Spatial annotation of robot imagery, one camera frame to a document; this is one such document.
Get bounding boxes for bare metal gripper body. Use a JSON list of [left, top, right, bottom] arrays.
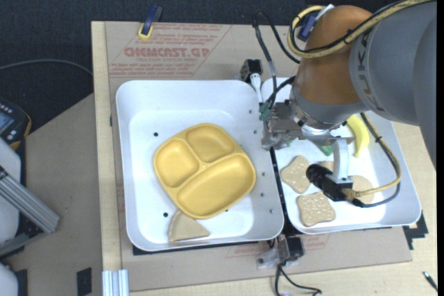
[[261, 100, 348, 151]]

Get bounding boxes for tan toy bread slice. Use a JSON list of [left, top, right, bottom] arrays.
[[280, 155, 311, 195], [296, 191, 336, 228]]

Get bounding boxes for thin black and white rod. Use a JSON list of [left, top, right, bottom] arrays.
[[250, 73, 288, 241]]

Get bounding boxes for yellow banana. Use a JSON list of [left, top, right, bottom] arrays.
[[345, 114, 370, 158]]

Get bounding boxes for yellow divided plate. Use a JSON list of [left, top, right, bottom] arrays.
[[152, 122, 258, 220]]

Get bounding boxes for tan toy biscuit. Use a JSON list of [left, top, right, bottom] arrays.
[[348, 174, 376, 204]]

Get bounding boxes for brown cardboard board red print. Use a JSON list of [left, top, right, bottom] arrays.
[[103, 21, 414, 293]]

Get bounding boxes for white plastic tray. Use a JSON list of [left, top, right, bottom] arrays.
[[114, 79, 286, 252], [259, 76, 422, 236]]

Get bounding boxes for tan toy pizza slice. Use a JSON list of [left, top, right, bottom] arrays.
[[166, 210, 212, 243]]

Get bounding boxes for black pen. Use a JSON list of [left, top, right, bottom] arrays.
[[422, 271, 438, 291]]

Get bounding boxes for black block with thin wires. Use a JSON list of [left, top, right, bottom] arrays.
[[255, 235, 306, 270], [239, 58, 264, 81]]

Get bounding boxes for black cylinder on white bracket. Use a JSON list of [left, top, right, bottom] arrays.
[[305, 134, 357, 202]]

